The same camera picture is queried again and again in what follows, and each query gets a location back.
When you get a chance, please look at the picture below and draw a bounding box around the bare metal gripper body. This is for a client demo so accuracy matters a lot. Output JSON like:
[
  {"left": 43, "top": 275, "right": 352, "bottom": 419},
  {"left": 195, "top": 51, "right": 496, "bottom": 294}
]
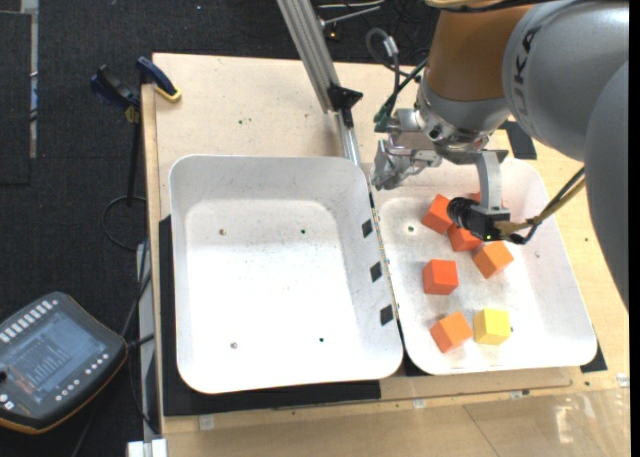
[{"left": 385, "top": 108, "right": 495, "bottom": 168}]

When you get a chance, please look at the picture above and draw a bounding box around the pale wood board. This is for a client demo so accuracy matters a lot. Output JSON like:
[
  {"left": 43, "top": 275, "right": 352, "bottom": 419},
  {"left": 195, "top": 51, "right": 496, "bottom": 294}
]
[{"left": 151, "top": 52, "right": 574, "bottom": 435}]

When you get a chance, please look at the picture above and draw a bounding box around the white plastic tray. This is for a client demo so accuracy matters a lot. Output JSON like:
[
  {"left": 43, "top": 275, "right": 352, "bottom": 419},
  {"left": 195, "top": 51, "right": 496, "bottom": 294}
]
[
  {"left": 371, "top": 157, "right": 600, "bottom": 377},
  {"left": 168, "top": 153, "right": 405, "bottom": 395}
]

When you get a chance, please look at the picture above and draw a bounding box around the yellow cube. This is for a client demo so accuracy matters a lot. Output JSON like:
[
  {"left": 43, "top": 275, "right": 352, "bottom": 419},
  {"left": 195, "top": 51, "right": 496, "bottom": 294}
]
[{"left": 472, "top": 307, "right": 513, "bottom": 347}]

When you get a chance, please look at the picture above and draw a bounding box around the black cylinder on white bracket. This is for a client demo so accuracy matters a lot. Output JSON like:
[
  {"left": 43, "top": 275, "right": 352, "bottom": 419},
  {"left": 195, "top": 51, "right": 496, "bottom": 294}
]
[{"left": 446, "top": 148, "right": 512, "bottom": 244}]

